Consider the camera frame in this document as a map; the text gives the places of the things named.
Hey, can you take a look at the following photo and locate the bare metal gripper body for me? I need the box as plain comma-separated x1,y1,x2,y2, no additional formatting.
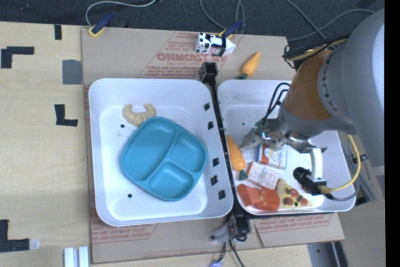
256,119,328,154

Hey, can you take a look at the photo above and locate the black cylinder on white bracket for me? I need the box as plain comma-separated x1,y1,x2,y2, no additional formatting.
292,147,333,196

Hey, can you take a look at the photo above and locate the yellow pizza slice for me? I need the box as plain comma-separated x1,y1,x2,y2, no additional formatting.
274,178,313,209

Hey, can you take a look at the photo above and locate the white packet with red print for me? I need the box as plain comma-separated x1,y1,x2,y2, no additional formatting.
246,161,280,190

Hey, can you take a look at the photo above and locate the black and white cow carton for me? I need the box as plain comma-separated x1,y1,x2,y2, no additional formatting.
195,32,236,57

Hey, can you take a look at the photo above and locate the orange carrot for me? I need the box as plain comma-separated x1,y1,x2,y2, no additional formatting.
226,134,249,181
238,51,261,80

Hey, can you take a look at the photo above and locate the red packet with yellow stars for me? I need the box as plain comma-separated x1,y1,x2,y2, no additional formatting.
255,188,281,212

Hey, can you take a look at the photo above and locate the black block with thin wires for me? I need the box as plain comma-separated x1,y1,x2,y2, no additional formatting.
232,213,251,238
199,61,219,83

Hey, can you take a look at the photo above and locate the red orange carton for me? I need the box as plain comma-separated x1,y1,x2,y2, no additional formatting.
236,183,261,207

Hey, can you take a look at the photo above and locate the blue divided plate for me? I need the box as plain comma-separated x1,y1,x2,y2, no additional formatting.
120,116,209,202

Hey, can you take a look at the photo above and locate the white and orange carton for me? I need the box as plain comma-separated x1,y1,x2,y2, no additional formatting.
256,144,288,170

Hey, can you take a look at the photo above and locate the cream toy croissant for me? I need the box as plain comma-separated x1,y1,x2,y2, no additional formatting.
122,103,157,127

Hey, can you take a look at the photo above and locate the brown cardboard board red print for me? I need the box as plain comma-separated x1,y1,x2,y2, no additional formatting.
80,27,346,264

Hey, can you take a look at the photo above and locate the white plastic tray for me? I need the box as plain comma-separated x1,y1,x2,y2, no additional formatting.
88,78,234,227
216,79,357,216

